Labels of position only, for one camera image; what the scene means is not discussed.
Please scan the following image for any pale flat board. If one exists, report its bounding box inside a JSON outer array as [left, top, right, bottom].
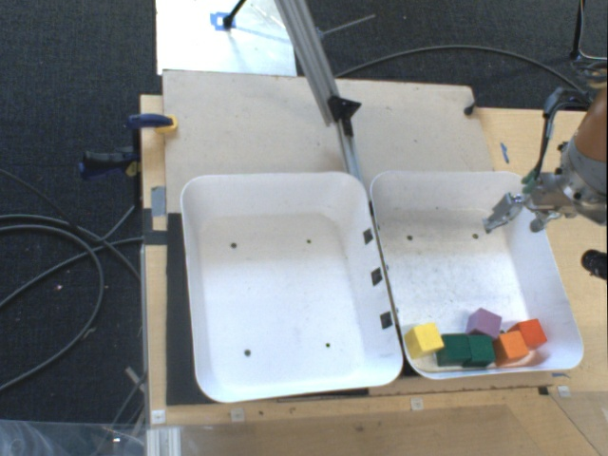
[[161, 68, 496, 217]]

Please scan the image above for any orange cube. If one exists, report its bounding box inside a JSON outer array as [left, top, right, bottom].
[[492, 330, 530, 367]]

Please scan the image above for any green cube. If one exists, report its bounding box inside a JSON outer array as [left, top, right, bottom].
[[435, 332, 472, 368], [462, 333, 496, 369]]

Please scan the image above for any white plastic tray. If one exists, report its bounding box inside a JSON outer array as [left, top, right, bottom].
[[179, 171, 405, 405], [369, 169, 585, 381]]

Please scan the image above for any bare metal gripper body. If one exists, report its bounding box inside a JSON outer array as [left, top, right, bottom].
[[521, 172, 608, 223]]

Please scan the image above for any thin black and white rod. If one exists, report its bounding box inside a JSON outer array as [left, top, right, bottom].
[[366, 194, 405, 351]]

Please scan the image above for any red cube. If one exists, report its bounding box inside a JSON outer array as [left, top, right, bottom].
[[507, 318, 548, 351]]

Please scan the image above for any yellow cube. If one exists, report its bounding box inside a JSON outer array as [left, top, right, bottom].
[[403, 321, 446, 361]]

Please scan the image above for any purple cube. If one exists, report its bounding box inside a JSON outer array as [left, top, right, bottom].
[[465, 307, 504, 341]]

